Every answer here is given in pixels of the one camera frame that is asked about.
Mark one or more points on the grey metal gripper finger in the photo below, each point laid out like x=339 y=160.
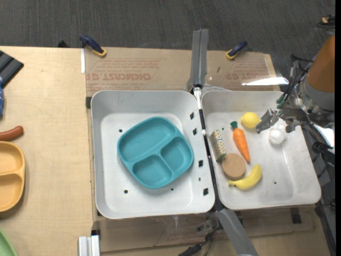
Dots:
x=292 y=125
x=267 y=120

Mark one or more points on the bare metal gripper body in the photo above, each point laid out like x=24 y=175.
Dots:
x=306 y=113

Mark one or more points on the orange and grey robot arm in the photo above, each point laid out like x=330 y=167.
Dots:
x=322 y=71

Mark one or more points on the yellow lemon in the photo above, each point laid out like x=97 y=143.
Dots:
x=250 y=120

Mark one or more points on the white round lumpy toy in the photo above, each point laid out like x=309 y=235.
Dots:
x=277 y=137

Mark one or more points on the orange carrot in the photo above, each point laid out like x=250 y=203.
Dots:
x=241 y=141

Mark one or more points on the patterned small carton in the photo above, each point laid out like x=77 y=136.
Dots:
x=218 y=144

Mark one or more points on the white plastic tray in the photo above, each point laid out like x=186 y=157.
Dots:
x=290 y=180
x=112 y=201

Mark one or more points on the tan round biscuit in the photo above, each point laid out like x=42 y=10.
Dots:
x=233 y=166

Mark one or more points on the yellow banana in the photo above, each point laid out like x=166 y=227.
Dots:
x=249 y=181

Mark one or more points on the teal divided plate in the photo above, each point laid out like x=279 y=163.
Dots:
x=149 y=143

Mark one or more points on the brown cardboard board red print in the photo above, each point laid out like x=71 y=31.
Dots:
x=138 y=71

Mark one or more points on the red-brown sausage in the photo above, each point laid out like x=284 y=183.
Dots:
x=12 y=133

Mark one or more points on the orange divided plate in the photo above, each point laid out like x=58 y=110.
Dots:
x=10 y=180

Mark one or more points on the black grooved panel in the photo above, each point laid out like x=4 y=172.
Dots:
x=8 y=67

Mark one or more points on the green divided plate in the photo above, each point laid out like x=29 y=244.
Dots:
x=5 y=245

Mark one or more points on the black cylinder on white bracket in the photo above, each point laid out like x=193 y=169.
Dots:
x=321 y=147

